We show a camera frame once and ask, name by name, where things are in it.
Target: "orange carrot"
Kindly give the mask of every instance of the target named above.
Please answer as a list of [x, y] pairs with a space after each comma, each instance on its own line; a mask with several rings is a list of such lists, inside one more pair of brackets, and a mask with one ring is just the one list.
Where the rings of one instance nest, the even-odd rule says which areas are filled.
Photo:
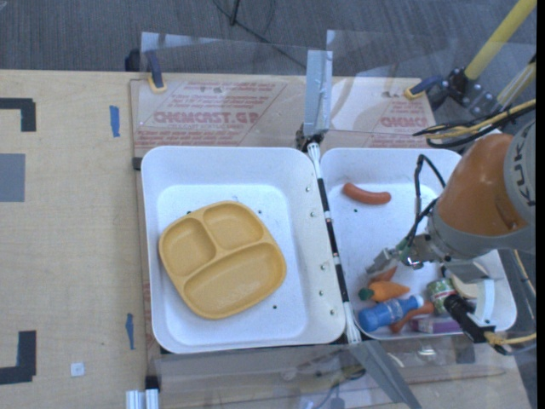
[[409, 286], [400, 285], [390, 280], [378, 280], [370, 283], [367, 288], [360, 290], [358, 295], [362, 300], [385, 302], [390, 298], [401, 297], [409, 291]]
[[373, 282], [377, 282], [379, 280], [391, 280], [393, 275], [395, 274], [395, 270], [397, 270], [398, 267], [391, 267], [390, 269], [382, 272], [382, 273], [379, 273], [379, 274], [376, 274], [374, 275], [371, 280], [369, 281], [369, 283], [373, 283]]
[[403, 326], [407, 324], [407, 322], [412, 317], [415, 317], [417, 315], [431, 314], [432, 312], [433, 312], [433, 303], [430, 302], [429, 300], [425, 300], [424, 304], [422, 304], [421, 307], [419, 307], [418, 309], [410, 310], [409, 312], [407, 312], [405, 317], [403, 317], [401, 320], [396, 321], [395, 323], [392, 323], [390, 325], [390, 330], [393, 333], [399, 333], [401, 329], [403, 329]]

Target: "brown object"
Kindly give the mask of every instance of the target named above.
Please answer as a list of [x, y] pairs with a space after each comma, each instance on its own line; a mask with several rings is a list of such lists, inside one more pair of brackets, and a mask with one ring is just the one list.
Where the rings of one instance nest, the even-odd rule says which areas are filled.
[[384, 271], [382, 273], [374, 275], [370, 279], [369, 284], [371, 284], [373, 282], [377, 282], [379, 280], [391, 280], [397, 269], [398, 269], [397, 266], [396, 267], [391, 267], [390, 269], [388, 269], [388, 270], [386, 270], [386, 271]]
[[345, 183], [342, 187], [342, 191], [345, 195], [350, 197], [350, 199], [354, 199], [367, 205], [384, 205], [392, 199], [392, 194], [387, 191], [373, 193], [371, 191], [365, 191], [353, 183]]
[[378, 280], [370, 283], [368, 288], [373, 291], [371, 300], [385, 302], [390, 298], [401, 297], [410, 291], [409, 286], [401, 285], [390, 280]]
[[463, 155], [437, 202], [446, 224], [484, 236], [508, 234], [526, 225], [503, 181], [503, 160], [512, 139], [508, 134], [488, 135]]
[[421, 305], [418, 309], [412, 309], [410, 310], [405, 317], [403, 317], [401, 320], [396, 321], [395, 323], [392, 323], [390, 325], [390, 330], [393, 333], [399, 333], [401, 329], [403, 329], [403, 326], [407, 324], [407, 322], [417, 315], [425, 315], [425, 314], [432, 314], [433, 313], [433, 303], [429, 300], [425, 300], [424, 304]]

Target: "green can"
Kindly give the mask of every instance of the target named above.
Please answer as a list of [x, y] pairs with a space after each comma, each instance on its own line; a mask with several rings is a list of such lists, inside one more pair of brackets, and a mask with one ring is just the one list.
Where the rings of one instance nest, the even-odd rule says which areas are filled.
[[448, 314], [444, 305], [445, 299], [450, 294], [456, 294], [456, 289], [452, 284], [452, 280], [443, 278], [428, 283], [427, 294], [429, 296], [430, 302], [432, 302], [433, 306], [435, 307], [436, 314]]

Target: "yellow divided plate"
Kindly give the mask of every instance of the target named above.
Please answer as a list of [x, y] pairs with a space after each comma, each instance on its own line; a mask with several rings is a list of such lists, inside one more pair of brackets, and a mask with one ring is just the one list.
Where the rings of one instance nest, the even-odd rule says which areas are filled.
[[179, 218], [159, 239], [163, 265], [187, 306], [204, 318], [237, 314], [284, 281], [284, 255], [244, 204], [223, 201]]

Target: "gray floor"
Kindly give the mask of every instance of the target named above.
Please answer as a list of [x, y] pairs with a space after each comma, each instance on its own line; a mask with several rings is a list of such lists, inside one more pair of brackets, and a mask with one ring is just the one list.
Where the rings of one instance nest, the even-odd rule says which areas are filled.
[[[427, 46], [437, 71], [465, 66], [517, 1], [241, 0], [238, 23], [231, 26], [221, 9], [229, 14], [233, 0], [0, 0], [0, 68], [122, 72], [142, 32], [323, 49], [332, 30], [386, 38], [372, 53], [361, 49], [335, 60], [336, 73], [395, 66], [399, 75], [424, 77], [410, 65], [415, 56], [409, 44]], [[483, 73], [487, 89], [501, 89], [535, 52], [536, 11]], [[535, 95], [530, 87], [521, 100]], [[535, 280], [535, 257], [525, 256], [525, 263]], [[513, 290], [520, 289], [514, 282]], [[520, 307], [517, 326], [523, 330], [531, 316]], [[536, 351], [519, 364], [536, 407]]]

